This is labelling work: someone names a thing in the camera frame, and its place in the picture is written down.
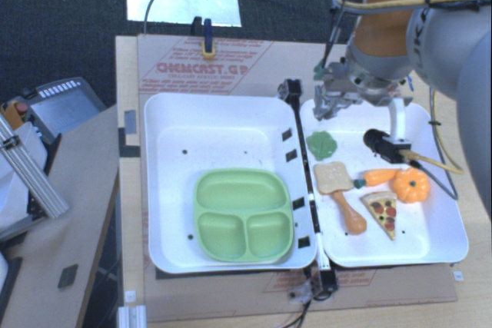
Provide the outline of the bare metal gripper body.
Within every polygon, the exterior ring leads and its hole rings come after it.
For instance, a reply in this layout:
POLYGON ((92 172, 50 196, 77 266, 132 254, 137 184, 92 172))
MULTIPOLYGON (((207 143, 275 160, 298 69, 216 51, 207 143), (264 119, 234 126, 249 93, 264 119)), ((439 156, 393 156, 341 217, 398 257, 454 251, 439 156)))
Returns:
POLYGON ((323 69, 322 95, 338 104, 388 106, 401 92, 397 81, 388 81, 371 75, 358 64, 332 62, 323 69))

